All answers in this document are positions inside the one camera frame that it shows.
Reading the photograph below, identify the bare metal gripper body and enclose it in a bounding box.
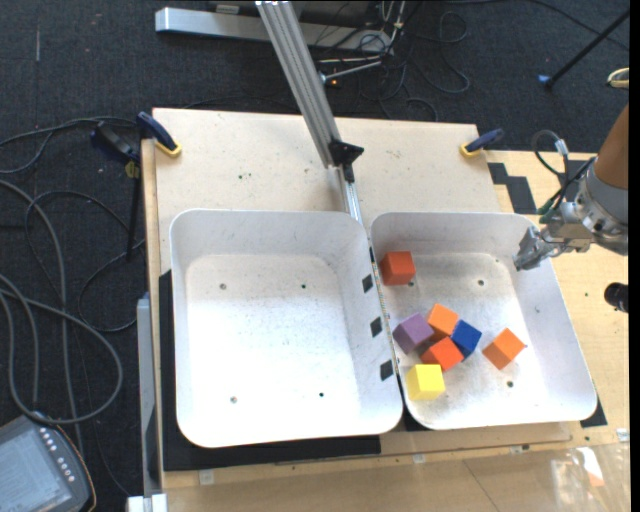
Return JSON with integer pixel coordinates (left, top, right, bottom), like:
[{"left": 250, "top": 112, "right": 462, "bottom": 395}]
[{"left": 541, "top": 198, "right": 630, "bottom": 257}]

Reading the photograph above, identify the orange cube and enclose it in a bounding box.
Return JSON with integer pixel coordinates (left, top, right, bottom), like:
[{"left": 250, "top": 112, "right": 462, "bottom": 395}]
[
  {"left": 426, "top": 302, "right": 461, "bottom": 338},
  {"left": 481, "top": 327, "right": 528, "bottom": 372}
]

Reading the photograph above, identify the blue cube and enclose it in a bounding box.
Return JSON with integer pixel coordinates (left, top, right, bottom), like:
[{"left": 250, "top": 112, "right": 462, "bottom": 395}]
[{"left": 450, "top": 319, "right": 484, "bottom": 359}]

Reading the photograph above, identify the red-orange cube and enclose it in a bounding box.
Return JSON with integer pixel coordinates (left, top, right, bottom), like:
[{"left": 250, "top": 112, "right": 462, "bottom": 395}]
[
  {"left": 419, "top": 336, "right": 466, "bottom": 374},
  {"left": 378, "top": 250, "right": 418, "bottom": 287}
]

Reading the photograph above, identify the purple cube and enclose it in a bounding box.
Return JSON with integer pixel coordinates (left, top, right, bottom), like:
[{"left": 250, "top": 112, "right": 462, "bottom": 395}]
[{"left": 391, "top": 312, "right": 436, "bottom": 356}]

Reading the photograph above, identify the white plastic tray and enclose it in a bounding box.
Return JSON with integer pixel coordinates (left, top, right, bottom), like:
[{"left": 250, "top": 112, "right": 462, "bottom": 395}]
[
  {"left": 369, "top": 211, "right": 599, "bottom": 432},
  {"left": 168, "top": 207, "right": 405, "bottom": 450}
]

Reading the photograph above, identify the yellow cube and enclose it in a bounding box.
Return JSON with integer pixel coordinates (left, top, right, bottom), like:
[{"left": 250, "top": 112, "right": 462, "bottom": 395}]
[{"left": 404, "top": 363, "right": 447, "bottom": 403}]

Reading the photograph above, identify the thin black and white rod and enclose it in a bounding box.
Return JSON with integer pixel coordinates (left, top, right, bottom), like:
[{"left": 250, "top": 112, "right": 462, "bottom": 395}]
[{"left": 341, "top": 167, "right": 402, "bottom": 374}]

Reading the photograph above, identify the black block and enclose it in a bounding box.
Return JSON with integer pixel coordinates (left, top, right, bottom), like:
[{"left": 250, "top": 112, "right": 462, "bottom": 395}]
[{"left": 328, "top": 140, "right": 365, "bottom": 184}]

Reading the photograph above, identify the pale wood board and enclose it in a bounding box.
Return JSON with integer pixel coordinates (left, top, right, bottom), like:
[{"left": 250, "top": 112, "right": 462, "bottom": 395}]
[{"left": 151, "top": 106, "right": 574, "bottom": 457}]

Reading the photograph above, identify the black cylinder on white bracket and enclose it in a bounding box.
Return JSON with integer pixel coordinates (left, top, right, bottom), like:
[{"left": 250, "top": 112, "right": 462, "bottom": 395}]
[{"left": 603, "top": 281, "right": 630, "bottom": 314}]

